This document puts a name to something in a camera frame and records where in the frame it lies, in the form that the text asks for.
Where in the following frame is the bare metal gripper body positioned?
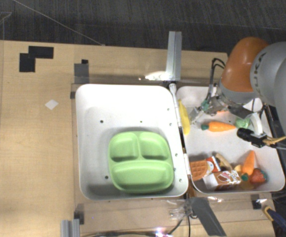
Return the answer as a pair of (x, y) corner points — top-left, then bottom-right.
(200, 95), (255, 119)

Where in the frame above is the yellow banana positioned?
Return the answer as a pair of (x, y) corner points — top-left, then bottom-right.
(178, 99), (191, 136)

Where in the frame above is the orange carrot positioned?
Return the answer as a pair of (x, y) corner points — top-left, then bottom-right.
(241, 150), (256, 182)
(201, 121), (237, 133)

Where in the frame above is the green broccoli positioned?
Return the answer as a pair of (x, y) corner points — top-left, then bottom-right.
(234, 117), (252, 130)

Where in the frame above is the white plastic tray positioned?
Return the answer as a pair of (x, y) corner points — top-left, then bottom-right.
(176, 85), (286, 195)
(74, 83), (190, 201)

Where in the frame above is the red and white carton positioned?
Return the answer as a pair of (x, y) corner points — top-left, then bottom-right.
(205, 156), (222, 174)

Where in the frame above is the brown waffle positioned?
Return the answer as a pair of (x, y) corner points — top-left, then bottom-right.
(189, 158), (212, 182)

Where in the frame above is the brown and white carton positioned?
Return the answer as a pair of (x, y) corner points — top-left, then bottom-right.
(203, 169), (243, 191)

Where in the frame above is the green divided plate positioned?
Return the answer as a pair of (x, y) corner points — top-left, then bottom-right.
(107, 131), (176, 195)

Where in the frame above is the tan biscuit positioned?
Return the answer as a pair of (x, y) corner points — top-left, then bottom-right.
(240, 180), (255, 191)

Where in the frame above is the red strawberry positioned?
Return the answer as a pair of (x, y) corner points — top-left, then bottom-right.
(249, 168), (268, 185)

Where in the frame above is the black cylinder on white bracket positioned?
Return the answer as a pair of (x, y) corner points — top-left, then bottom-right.
(236, 112), (268, 148)

